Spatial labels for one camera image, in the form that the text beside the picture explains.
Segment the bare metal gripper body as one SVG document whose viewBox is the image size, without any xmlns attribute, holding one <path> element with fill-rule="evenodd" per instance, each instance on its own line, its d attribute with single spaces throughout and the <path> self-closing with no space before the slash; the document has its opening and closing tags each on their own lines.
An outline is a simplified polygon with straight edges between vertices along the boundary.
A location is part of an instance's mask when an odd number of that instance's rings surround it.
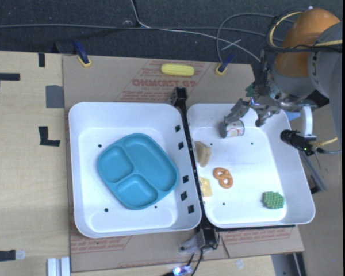
<svg viewBox="0 0 345 276">
<path fill-rule="evenodd" d="M 253 109 L 263 110 L 284 110 L 287 112 L 300 112 L 303 107 L 308 107 L 307 102 L 285 102 L 283 100 L 276 100 L 269 95 L 261 95 L 258 93 L 248 93 L 250 98 L 250 106 Z"/>
</svg>

